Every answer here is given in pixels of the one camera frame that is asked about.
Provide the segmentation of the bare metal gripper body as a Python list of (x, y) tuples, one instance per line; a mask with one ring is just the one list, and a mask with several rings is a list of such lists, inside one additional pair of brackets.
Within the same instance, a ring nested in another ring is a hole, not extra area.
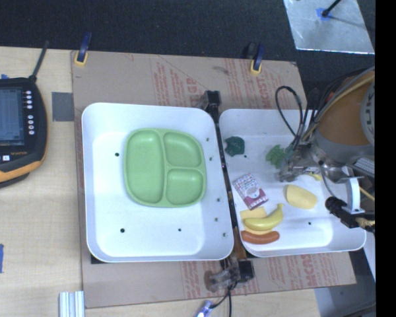
[(323, 176), (333, 183), (343, 183), (350, 178), (349, 171), (342, 163), (325, 154), (325, 151), (315, 143), (299, 143), (287, 148), (287, 158), (300, 158), (300, 169), (294, 172), (297, 177), (310, 173)]

